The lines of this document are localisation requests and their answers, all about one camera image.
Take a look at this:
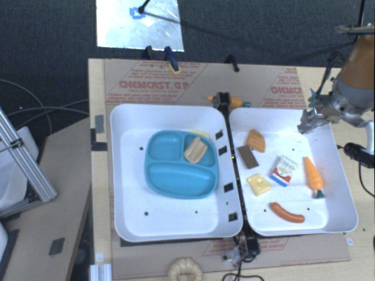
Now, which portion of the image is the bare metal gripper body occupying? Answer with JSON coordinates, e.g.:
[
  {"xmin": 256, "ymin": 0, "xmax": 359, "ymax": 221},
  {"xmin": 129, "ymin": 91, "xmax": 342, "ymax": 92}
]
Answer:
[{"xmin": 313, "ymin": 95, "xmax": 369, "ymax": 128}]

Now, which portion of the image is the orange carrot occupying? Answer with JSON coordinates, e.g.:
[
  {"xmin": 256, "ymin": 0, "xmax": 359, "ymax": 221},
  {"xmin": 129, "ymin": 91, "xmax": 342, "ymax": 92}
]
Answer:
[{"xmin": 304, "ymin": 156, "xmax": 326, "ymax": 200}]

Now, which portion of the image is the white red blue carton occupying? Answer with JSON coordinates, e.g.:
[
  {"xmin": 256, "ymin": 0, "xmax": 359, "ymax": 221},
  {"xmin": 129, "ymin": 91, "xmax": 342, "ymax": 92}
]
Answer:
[{"xmin": 269, "ymin": 155, "xmax": 298, "ymax": 188}]

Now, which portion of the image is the orange toy waffle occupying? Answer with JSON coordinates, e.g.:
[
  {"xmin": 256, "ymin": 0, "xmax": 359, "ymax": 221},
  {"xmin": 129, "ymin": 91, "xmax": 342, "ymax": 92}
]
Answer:
[{"xmin": 245, "ymin": 129, "xmax": 267, "ymax": 154}]

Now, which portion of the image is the brown chocolate bar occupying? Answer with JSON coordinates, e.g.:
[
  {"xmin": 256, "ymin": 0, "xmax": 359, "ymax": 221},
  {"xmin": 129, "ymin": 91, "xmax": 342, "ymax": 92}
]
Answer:
[{"xmin": 236, "ymin": 145, "xmax": 260, "ymax": 170}]

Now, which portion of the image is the orange yellow toy vegetable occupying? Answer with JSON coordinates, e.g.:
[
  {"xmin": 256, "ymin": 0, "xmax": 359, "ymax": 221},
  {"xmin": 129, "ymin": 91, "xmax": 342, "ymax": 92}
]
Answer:
[{"xmin": 206, "ymin": 95, "xmax": 252, "ymax": 109}]

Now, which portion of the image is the yellow cheese wedge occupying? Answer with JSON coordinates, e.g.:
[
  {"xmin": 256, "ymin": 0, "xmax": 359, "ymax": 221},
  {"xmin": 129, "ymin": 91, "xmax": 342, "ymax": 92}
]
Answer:
[{"xmin": 246, "ymin": 173, "xmax": 272, "ymax": 197}]

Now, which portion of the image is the white plastic tray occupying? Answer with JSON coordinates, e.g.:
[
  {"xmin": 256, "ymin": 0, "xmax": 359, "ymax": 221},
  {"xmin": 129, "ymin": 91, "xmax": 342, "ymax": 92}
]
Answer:
[
  {"xmin": 227, "ymin": 107, "xmax": 359, "ymax": 237},
  {"xmin": 109, "ymin": 103, "xmax": 244, "ymax": 244}
]

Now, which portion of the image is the thin black rod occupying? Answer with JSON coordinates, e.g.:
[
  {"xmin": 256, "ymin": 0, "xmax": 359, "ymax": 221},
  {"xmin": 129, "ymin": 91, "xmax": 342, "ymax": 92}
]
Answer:
[{"xmin": 220, "ymin": 105, "xmax": 255, "ymax": 245}]

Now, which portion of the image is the orange sausage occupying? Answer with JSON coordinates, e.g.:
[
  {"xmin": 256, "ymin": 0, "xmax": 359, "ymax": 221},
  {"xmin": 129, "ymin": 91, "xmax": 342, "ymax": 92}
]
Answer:
[{"xmin": 269, "ymin": 201, "xmax": 306, "ymax": 224}]

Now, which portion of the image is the yellow flat toy food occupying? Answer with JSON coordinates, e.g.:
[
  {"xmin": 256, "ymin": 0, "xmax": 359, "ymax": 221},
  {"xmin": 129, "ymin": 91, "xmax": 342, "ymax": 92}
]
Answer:
[{"xmin": 187, "ymin": 129, "xmax": 210, "ymax": 141}]

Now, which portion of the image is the beige toy bread bun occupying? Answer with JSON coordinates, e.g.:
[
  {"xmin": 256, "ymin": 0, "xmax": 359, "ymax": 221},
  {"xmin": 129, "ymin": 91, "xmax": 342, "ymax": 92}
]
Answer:
[{"xmin": 183, "ymin": 136, "xmax": 209, "ymax": 165}]

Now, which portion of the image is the brown cardboard board red print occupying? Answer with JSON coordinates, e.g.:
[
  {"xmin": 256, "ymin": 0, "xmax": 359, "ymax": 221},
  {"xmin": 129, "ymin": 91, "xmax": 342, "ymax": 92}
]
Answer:
[{"xmin": 104, "ymin": 58, "xmax": 352, "ymax": 281}]

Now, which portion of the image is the blue divided plate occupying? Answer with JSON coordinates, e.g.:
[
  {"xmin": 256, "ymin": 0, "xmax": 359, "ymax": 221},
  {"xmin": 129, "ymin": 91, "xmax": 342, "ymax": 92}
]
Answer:
[{"xmin": 144, "ymin": 129, "xmax": 220, "ymax": 200}]

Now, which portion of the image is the beige doughnut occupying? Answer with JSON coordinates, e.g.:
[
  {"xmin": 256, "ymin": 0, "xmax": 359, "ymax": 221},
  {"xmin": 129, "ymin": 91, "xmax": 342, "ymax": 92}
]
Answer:
[{"xmin": 167, "ymin": 256, "xmax": 204, "ymax": 281}]

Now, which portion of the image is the black cylinder on white bracket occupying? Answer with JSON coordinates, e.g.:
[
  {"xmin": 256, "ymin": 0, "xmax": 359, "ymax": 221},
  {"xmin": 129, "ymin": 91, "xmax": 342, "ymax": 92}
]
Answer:
[{"xmin": 343, "ymin": 118, "xmax": 375, "ymax": 169}]

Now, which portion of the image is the black block with thin wires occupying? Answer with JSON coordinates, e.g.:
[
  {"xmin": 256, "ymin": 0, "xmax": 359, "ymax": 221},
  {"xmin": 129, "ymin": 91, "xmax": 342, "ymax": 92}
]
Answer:
[
  {"xmin": 214, "ymin": 91, "xmax": 233, "ymax": 109},
  {"xmin": 238, "ymin": 231, "xmax": 262, "ymax": 260}
]

